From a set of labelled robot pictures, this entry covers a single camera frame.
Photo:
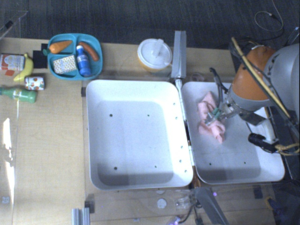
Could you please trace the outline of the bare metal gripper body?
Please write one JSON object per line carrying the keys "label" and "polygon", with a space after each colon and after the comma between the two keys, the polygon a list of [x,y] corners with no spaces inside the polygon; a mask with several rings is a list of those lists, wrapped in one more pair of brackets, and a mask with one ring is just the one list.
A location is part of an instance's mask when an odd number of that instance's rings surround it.
{"label": "bare metal gripper body", "polygon": [[209,123],[223,121],[241,113],[241,108],[234,102],[220,102],[219,105],[209,112]]}

